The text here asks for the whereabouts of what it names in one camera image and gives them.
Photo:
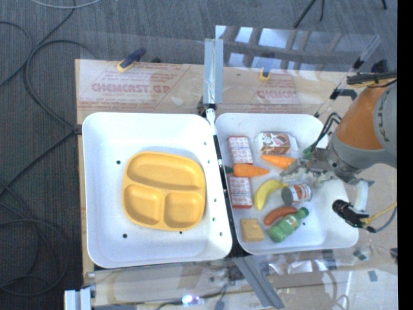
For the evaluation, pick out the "yellow banana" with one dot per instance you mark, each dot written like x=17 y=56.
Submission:
x=263 y=194

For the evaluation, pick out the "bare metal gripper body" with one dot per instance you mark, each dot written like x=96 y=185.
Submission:
x=322 y=165

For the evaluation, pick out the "yellow biscuit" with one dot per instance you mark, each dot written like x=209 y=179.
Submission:
x=252 y=230

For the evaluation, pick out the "yellow divided plate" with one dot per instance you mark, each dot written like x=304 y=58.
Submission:
x=163 y=190

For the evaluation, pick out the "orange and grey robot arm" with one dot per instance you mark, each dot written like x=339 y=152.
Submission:
x=361 y=124

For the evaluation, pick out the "orange and white can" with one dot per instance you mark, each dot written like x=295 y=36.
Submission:
x=300 y=193

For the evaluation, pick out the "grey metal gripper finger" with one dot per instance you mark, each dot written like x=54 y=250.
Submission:
x=292 y=172
x=298 y=163

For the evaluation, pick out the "brown and white bread packet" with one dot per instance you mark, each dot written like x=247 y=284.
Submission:
x=276 y=143

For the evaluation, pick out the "red and white packet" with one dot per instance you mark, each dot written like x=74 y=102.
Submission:
x=240 y=192
x=240 y=150

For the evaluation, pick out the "white plastic tray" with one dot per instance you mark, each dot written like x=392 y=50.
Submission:
x=326 y=224
x=106 y=189

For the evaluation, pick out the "black cylinder on white bracket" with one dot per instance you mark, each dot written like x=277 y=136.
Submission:
x=350 y=210

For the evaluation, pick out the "brown cardboard board red print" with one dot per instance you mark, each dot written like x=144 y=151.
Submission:
x=145 y=87

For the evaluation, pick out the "orange-red sausage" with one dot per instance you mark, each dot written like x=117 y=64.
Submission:
x=279 y=214

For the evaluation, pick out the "green bottle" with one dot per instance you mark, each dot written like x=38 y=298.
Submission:
x=285 y=226

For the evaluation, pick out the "orange carrot with green top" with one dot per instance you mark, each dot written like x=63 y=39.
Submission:
x=248 y=170

